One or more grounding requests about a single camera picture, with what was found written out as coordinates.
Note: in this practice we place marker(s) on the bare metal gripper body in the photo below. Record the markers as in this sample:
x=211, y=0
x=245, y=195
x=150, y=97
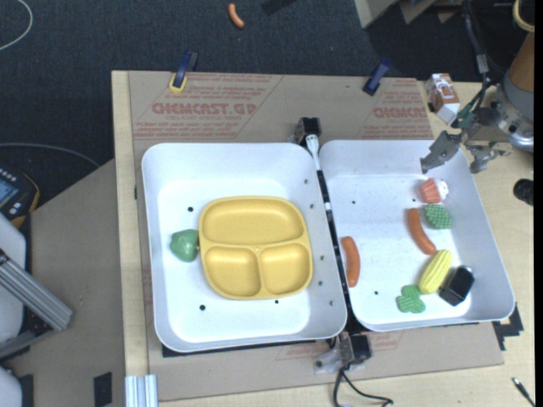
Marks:
x=515, y=132

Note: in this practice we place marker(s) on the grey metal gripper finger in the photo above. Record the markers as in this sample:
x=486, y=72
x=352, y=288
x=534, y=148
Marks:
x=481, y=159
x=441, y=151

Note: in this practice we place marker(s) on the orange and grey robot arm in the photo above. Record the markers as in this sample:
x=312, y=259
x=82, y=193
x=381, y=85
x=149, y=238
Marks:
x=524, y=66

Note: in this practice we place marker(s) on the brown and white carton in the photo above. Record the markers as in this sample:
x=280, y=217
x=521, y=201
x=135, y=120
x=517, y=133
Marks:
x=443, y=96

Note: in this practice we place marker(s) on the green checkered toy vegetable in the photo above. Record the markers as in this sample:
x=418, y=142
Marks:
x=438, y=216

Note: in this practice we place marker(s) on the white plastic tray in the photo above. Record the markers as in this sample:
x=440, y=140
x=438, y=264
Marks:
x=178, y=312
x=377, y=185

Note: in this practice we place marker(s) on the orange toy sausage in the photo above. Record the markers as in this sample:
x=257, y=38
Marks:
x=351, y=261
x=420, y=231
x=236, y=15

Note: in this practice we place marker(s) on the yellow toy corn cob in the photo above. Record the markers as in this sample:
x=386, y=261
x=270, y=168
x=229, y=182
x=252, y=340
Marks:
x=435, y=271

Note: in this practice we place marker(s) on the thin black and white rod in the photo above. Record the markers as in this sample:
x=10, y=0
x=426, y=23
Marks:
x=327, y=202

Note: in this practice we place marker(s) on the black box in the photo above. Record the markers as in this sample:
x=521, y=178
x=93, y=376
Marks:
x=457, y=286

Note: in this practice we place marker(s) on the green toy broccoli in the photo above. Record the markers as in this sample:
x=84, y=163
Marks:
x=410, y=301

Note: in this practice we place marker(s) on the brown cardboard board red print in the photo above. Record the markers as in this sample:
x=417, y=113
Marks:
x=254, y=113

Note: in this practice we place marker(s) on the yellow divided plate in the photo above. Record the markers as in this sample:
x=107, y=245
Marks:
x=254, y=227

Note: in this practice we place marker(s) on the green toy pepper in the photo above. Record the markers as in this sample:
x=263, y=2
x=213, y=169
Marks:
x=184, y=246

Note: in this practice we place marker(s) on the black cylinder on white bracket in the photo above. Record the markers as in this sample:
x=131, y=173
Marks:
x=525, y=191

